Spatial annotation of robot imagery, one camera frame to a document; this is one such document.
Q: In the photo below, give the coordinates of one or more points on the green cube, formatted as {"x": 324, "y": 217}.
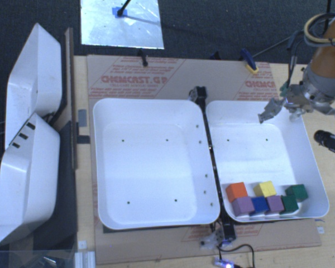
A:
{"x": 297, "y": 192}
{"x": 289, "y": 203}

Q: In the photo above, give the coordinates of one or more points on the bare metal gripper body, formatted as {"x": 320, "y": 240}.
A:
{"x": 310, "y": 98}

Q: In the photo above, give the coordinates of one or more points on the thin black rod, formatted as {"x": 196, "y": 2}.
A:
{"x": 212, "y": 155}

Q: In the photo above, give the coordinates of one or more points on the yellow cube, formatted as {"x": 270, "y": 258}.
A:
{"x": 265, "y": 188}

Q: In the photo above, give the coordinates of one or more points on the white plastic tray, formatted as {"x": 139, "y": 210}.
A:
{"x": 150, "y": 166}
{"x": 257, "y": 155}

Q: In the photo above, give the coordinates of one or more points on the orange cube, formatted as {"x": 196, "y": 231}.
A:
{"x": 236, "y": 191}

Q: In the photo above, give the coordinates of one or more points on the brown cardboard board red print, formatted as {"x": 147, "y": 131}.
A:
{"x": 167, "y": 74}

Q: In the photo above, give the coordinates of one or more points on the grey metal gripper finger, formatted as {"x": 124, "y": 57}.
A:
{"x": 294, "y": 115}
{"x": 270, "y": 110}

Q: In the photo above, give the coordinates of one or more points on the blue cube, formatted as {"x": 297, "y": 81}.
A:
{"x": 259, "y": 204}

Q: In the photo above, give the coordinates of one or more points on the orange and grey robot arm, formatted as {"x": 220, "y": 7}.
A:
{"x": 328, "y": 59}

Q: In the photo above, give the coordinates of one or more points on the black cylinder on white bracket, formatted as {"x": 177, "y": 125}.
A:
{"x": 330, "y": 141}

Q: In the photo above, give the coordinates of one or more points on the purple cube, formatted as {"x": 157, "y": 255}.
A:
{"x": 275, "y": 204}
{"x": 243, "y": 206}

